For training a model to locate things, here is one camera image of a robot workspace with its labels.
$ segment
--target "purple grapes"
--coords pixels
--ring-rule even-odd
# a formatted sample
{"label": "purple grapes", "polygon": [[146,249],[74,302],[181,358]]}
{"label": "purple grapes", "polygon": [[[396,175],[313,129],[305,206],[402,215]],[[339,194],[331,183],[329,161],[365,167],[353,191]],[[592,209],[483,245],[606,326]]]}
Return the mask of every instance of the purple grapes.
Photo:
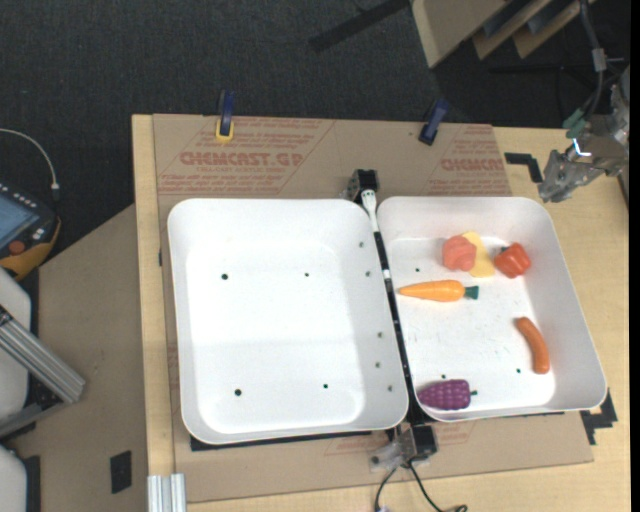
{"label": "purple grapes", "polygon": [[418,400],[428,407],[455,411],[469,407],[471,390],[469,383],[464,379],[445,380],[421,390],[418,393]]}

